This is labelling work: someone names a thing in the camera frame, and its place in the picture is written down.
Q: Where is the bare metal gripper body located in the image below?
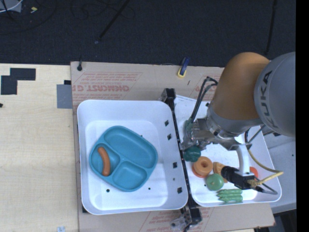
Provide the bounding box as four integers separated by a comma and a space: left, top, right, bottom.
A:
190, 118, 239, 145

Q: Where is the dark green broccoli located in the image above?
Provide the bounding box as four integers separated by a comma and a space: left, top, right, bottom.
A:
183, 145, 202, 163

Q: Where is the orange doughnut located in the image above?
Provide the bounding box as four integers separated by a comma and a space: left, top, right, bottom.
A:
192, 156, 214, 178

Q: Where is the tan biscuit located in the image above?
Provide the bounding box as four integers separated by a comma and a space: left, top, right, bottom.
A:
212, 161, 228, 184

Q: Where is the thin black and white rod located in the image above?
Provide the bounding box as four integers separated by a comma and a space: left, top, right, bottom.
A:
168, 97, 197, 211

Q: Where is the green apple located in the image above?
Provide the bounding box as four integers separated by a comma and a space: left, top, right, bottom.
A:
205, 173, 225, 192

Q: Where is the white plastic tray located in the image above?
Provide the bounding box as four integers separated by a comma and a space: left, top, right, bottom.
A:
173, 100, 283, 208
77, 99, 189, 216

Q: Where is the blue divided plate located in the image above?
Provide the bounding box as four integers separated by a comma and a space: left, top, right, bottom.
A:
88, 125, 159, 193

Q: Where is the light green asparagus bundle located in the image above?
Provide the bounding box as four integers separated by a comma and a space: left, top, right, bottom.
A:
216, 188, 244, 204

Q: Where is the brown cardboard board red print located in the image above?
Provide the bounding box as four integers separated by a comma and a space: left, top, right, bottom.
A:
70, 61, 276, 232

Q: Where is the orange brown sausage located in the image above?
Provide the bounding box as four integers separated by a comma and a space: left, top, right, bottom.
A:
97, 146, 112, 177

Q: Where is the black cylinder on white bracket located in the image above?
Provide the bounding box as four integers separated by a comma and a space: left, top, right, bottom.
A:
221, 142, 256, 190

